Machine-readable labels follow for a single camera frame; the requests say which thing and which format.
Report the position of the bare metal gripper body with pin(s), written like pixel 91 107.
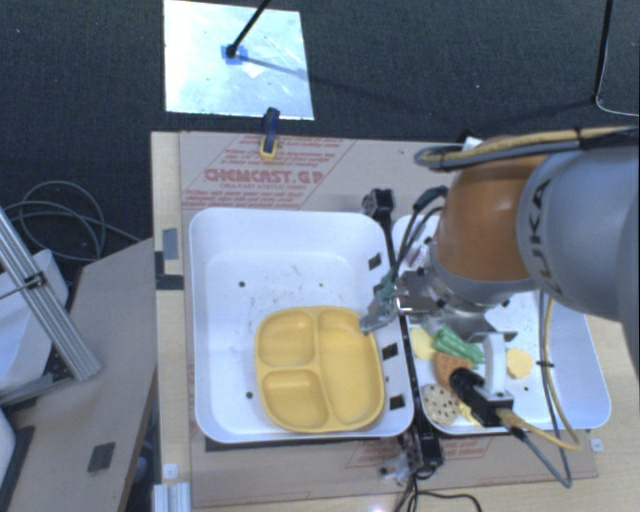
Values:
pixel 425 295

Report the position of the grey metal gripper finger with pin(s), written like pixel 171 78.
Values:
pixel 375 322
pixel 387 304

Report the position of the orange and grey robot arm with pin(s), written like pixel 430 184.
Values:
pixel 575 225

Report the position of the pale yellow toy chip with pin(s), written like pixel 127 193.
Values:
pixel 421 345

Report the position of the yellow divided plate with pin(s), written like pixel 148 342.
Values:
pixel 345 370

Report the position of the green toy beans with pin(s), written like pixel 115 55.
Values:
pixel 457 345

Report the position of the thin black and white rod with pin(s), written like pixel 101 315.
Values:
pixel 411 370

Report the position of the orange toy waffle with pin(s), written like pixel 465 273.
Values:
pixel 445 367

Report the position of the round dotted toy biscuit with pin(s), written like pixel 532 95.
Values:
pixel 440 404

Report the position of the white plastic tray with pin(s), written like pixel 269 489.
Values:
pixel 280 265
pixel 575 380

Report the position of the yellow round toy slice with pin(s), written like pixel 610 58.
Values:
pixel 520 364

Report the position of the brown cardboard board, red print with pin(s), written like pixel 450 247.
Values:
pixel 280 170

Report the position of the black cylinder on white bracket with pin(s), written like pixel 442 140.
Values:
pixel 482 395

